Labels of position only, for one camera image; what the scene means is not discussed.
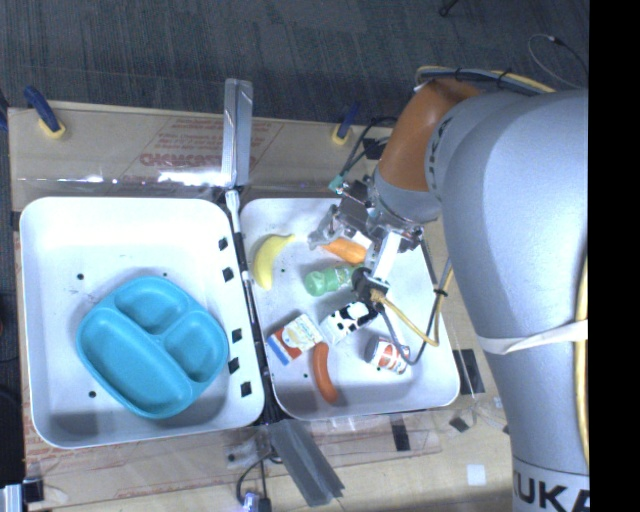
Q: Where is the red and white can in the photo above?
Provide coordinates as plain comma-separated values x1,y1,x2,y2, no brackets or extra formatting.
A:
363,334,412,376

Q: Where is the black and white cow carton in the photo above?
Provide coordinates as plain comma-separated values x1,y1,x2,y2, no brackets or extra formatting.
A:
319,299,380,346

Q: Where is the yellow banana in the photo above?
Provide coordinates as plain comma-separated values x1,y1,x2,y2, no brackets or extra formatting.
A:
252,232,297,293

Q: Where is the orange sausage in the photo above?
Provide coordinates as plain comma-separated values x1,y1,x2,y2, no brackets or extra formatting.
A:
312,342,341,406

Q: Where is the blue divided plate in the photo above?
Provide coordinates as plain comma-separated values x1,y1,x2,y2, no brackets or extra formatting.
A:
75,275,231,420

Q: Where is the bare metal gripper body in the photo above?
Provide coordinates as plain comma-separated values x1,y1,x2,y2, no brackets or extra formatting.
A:
333,178,425,254

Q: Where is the orange carrot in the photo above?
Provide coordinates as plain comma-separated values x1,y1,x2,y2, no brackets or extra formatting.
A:
322,237,369,266

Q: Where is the green bottle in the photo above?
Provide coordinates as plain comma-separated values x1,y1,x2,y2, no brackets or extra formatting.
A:
303,264,359,298

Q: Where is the white plastic tray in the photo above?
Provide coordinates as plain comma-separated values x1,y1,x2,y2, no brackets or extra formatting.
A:
238,197,462,423
18,195,266,450

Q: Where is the brown cardboard board red print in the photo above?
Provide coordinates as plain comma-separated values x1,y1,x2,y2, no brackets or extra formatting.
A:
7,99,506,509

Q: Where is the white orange and blue carton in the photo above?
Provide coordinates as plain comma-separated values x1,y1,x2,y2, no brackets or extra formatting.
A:
266,313,326,367

